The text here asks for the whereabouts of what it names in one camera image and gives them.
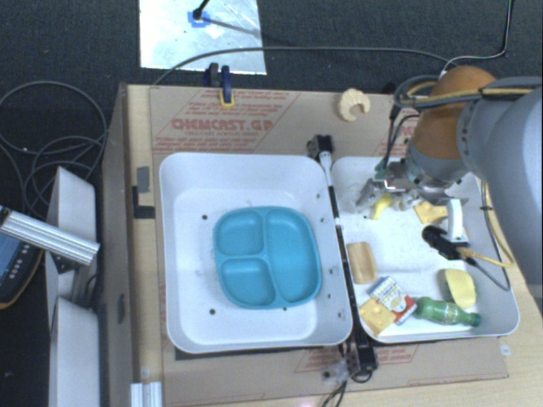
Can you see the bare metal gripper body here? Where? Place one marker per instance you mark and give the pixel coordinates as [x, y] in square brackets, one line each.
[407, 180]

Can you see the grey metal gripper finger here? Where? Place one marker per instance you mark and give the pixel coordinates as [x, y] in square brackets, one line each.
[368, 193]

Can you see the yellow banana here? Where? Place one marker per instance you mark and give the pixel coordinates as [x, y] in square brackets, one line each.
[380, 206]

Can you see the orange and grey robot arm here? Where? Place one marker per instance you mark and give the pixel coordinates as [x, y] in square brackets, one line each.
[505, 142]

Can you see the yellow cheese wedge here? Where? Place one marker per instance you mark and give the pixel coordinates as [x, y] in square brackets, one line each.
[376, 317]
[430, 212]

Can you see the thin black and white rod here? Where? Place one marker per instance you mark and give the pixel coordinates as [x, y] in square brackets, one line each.
[339, 223]

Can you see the white plastic tray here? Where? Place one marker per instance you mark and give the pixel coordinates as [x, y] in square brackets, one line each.
[399, 244]
[191, 244]

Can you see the tan bread slice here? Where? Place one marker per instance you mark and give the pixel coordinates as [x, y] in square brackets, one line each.
[362, 262]

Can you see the beige croissant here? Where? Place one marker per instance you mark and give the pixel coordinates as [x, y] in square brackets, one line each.
[348, 106]

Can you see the red and white carton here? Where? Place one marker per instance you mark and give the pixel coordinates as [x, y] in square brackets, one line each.
[392, 299]

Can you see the blue divided plate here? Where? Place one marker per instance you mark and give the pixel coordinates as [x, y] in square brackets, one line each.
[267, 257]

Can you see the yellow round toy food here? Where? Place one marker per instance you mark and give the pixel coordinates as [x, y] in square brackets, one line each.
[460, 288]

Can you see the green bottle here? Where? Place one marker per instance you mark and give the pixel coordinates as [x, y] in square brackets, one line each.
[441, 310]

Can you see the brown cardboard board red print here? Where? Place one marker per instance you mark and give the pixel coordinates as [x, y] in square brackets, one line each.
[220, 121]

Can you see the black cylinder on white bracket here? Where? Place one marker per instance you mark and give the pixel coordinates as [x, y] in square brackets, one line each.
[441, 240]

